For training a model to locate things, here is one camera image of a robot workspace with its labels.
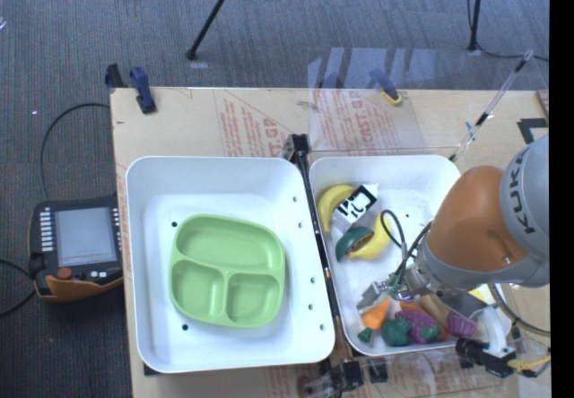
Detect white plastic tray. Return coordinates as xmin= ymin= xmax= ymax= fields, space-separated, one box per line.
xmin=308 ymin=154 xmax=512 ymax=358
xmin=125 ymin=155 xmax=336 ymax=374

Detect tan sausage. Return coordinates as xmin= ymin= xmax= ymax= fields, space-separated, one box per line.
xmin=419 ymin=295 xmax=450 ymax=326

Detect purple grapes with green leaf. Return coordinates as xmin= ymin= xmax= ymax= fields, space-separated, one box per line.
xmin=394 ymin=308 xmax=443 ymax=346

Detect green broccoli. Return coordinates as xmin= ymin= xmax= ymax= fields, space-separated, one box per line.
xmin=380 ymin=317 xmax=413 ymax=348

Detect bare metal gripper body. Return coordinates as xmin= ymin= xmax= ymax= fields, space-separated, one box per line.
xmin=387 ymin=266 xmax=439 ymax=301

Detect brown cardboard board red print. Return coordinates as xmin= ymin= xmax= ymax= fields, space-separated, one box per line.
xmin=109 ymin=86 xmax=551 ymax=398

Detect black cylinder on white bracket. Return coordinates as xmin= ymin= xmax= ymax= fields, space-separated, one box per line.
xmin=455 ymin=304 xmax=517 ymax=379

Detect white carton with black print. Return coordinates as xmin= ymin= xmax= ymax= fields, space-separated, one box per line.
xmin=335 ymin=183 xmax=379 ymax=231

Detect green divided plate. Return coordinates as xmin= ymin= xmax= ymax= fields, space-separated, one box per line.
xmin=168 ymin=213 xmax=287 ymax=328

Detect orange carrot with green top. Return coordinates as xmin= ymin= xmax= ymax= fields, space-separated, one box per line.
xmin=357 ymin=297 xmax=391 ymax=343

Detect black block with wires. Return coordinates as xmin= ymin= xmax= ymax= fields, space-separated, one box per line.
xmin=328 ymin=359 xmax=365 ymax=391
xmin=282 ymin=134 xmax=312 ymax=160

